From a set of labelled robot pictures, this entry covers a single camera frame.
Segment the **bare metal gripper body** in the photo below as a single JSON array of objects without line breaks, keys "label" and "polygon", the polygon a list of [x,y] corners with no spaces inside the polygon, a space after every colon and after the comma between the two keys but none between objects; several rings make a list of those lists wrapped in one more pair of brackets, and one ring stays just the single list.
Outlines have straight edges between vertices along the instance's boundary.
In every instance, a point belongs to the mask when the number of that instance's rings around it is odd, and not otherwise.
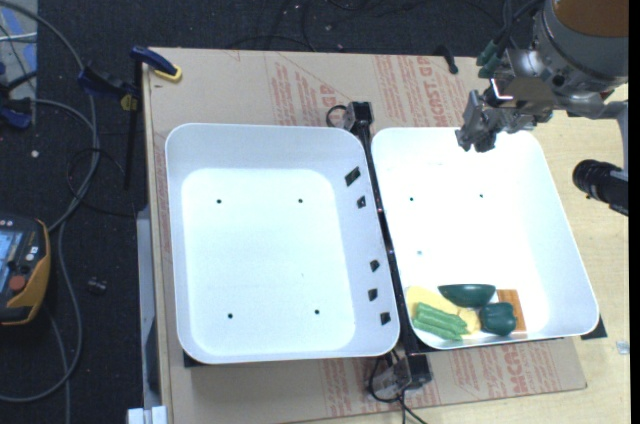
[{"label": "bare metal gripper body", "polygon": [[492,133],[530,130],[557,108],[553,72],[535,50],[508,48],[489,78],[487,125]]}]

